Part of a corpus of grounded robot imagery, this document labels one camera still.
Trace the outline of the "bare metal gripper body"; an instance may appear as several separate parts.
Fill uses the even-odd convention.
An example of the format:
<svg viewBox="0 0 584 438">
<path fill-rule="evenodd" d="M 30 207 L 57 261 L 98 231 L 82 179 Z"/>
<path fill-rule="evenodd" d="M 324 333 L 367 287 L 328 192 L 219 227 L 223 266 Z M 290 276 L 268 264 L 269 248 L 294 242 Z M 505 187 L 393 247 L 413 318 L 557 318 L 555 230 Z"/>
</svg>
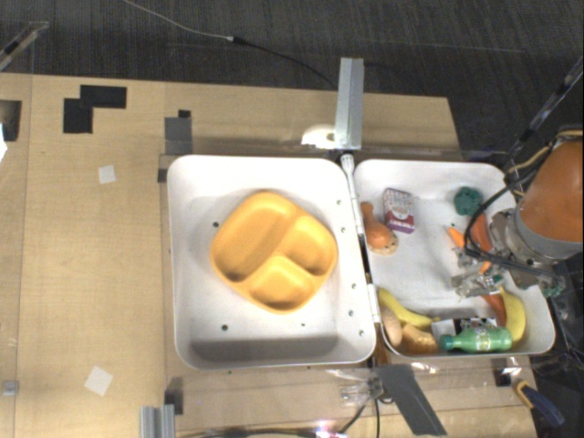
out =
<svg viewBox="0 0 584 438">
<path fill-rule="evenodd" d="M 564 242 L 532 231 L 517 209 L 493 216 L 490 231 L 499 256 L 527 269 L 510 269 L 515 285 L 522 290 L 539 287 L 542 293 L 561 293 L 564 277 L 555 266 L 564 257 Z"/>
</svg>

